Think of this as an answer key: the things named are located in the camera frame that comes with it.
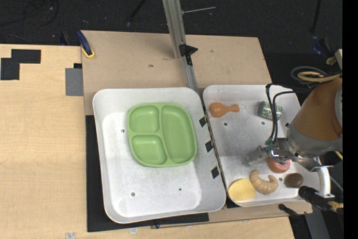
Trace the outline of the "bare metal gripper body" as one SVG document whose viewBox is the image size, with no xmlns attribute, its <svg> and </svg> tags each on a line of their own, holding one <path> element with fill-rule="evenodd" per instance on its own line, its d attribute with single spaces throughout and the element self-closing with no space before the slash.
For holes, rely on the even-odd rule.
<svg viewBox="0 0 358 239">
<path fill-rule="evenodd" d="M 276 162 L 296 161 L 301 152 L 294 147 L 288 147 L 288 143 L 289 141 L 286 138 L 278 138 L 268 152 L 269 157 Z"/>
</svg>

